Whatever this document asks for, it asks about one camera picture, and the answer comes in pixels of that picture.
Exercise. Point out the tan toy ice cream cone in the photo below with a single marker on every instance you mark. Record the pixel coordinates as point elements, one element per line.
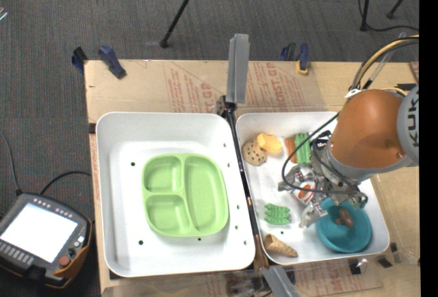
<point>279,246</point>

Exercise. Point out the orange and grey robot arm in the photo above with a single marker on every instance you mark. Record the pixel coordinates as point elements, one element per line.
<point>366,131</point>

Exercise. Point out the brown cardboard board red print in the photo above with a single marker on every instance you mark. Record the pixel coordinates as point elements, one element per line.
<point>154,90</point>

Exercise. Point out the tan chocolate chip biscuit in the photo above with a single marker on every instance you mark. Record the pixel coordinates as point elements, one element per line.
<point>254,152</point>

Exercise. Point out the green divided plate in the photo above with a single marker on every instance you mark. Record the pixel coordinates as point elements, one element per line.
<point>202,193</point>

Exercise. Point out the orange toy carrot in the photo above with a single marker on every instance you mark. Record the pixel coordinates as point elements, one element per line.
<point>291,148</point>

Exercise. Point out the blue bowl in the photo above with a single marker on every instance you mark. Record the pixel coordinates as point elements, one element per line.
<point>345,237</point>

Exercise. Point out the white plastic tray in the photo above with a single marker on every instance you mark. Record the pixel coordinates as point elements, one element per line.
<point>123,193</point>
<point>270,182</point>

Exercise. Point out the white and orange small can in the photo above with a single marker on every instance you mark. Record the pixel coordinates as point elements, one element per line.
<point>304,193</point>

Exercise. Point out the thin black rod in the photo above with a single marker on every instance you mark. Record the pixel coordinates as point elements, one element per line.
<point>243,172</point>

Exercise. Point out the brown toy mushroom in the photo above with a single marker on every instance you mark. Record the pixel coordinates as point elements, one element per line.
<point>345,217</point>

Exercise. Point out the yellow toy bread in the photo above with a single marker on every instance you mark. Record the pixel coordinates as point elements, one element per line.
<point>270,143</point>

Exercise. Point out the green toy pea pods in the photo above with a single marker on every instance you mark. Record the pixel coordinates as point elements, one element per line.
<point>277,214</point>

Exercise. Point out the green toy asparagus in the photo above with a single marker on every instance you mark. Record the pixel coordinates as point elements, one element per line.
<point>302,148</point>

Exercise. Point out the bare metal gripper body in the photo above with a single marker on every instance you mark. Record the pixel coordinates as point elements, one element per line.
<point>337,190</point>

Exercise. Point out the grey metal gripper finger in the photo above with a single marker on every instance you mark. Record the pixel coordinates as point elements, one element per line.
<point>291,178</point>
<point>311,215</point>

